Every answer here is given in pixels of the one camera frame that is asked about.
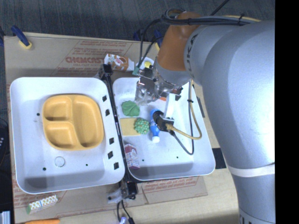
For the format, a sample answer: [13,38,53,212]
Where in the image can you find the black block with thin wires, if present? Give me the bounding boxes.
[119,180,139,200]
[100,63,114,78]

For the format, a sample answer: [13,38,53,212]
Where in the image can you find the yellow cheese slice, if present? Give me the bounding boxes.
[119,118,141,137]

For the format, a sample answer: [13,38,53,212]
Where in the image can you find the clear round plastic lid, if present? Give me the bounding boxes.
[54,155,66,168]

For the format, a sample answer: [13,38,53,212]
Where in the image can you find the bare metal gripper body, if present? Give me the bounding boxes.
[137,66,183,98]

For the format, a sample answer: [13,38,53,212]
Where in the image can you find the orange divided plate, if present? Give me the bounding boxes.
[42,93,105,151]

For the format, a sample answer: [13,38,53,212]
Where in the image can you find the blue bottle white cap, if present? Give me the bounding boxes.
[149,108,162,143]

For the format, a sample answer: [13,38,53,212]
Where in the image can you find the red and white carton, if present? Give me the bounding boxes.
[124,143,141,170]

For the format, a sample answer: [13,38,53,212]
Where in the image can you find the green grapes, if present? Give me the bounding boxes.
[134,117,150,135]

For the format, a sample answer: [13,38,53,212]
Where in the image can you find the green lettuce leaf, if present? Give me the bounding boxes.
[121,100,141,117]

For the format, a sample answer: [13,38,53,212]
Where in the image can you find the orange and white carton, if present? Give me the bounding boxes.
[103,53,135,73]

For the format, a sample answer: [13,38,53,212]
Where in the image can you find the black cylinder on white bracket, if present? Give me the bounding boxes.
[153,93,176,133]

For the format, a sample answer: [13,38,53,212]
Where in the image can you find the orange carrot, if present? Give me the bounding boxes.
[24,218,61,224]

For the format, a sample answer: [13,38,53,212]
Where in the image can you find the thin black rod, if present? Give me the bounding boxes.
[102,73,132,184]

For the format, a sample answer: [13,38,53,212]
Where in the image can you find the green orange patterned carton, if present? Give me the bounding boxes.
[26,194,58,215]

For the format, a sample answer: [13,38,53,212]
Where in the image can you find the brown cardboard board red print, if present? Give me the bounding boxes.
[3,31,209,222]

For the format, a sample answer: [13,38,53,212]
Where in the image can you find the white plastic tray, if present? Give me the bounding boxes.
[9,76,126,195]
[112,76,216,182]

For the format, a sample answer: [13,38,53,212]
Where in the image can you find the white and yellow toy egg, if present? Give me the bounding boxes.
[139,56,154,70]

